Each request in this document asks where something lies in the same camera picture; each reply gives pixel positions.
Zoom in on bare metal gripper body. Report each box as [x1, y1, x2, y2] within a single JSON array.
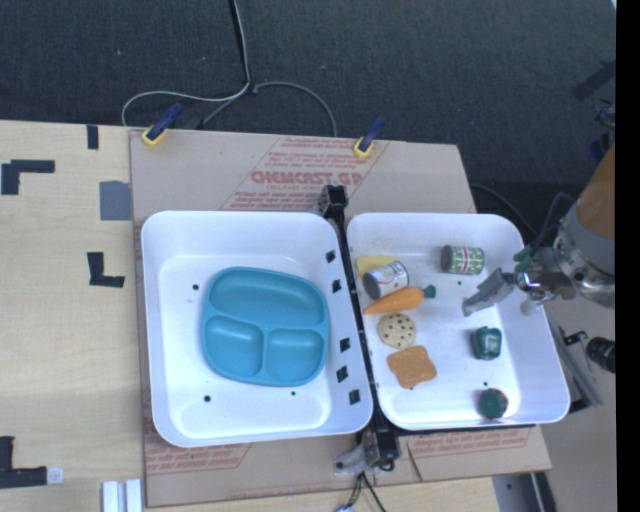
[[514, 235, 617, 309]]

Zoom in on green and white can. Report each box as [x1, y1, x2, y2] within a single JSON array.
[[439, 244, 486, 277]]

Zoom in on green bell pepper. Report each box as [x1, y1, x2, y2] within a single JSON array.
[[469, 325, 503, 362]]

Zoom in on orange carrot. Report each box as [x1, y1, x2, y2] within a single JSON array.
[[362, 284, 438, 316]]

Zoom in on beige biscuit with dark dots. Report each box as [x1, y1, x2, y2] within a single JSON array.
[[376, 312, 417, 350]]

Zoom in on white and red can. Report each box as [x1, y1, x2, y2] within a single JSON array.
[[361, 260, 411, 301]]

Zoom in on white plastic tray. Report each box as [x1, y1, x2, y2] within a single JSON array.
[[140, 209, 375, 449], [345, 212, 572, 432]]

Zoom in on green round toy red dots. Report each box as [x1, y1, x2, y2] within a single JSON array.
[[477, 387, 510, 421]]

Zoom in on brown bread slice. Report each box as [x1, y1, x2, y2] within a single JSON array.
[[386, 344, 439, 391]]

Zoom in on yellow cheese wedge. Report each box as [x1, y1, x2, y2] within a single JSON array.
[[355, 254, 402, 277]]

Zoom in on blue divided plate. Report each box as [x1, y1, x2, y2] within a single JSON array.
[[200, 266, 331, 388]]

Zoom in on brown cardboard board red print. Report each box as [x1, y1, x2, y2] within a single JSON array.
[[128, 128, 553, 509]]

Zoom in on black cylinder on white bracket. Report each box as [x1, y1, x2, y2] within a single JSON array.
[[584, 335, 617, 375]]

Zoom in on black block with thin wires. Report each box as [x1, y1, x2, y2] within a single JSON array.
[[320, 184, 349, 220], [368, 425, 402, 462]]

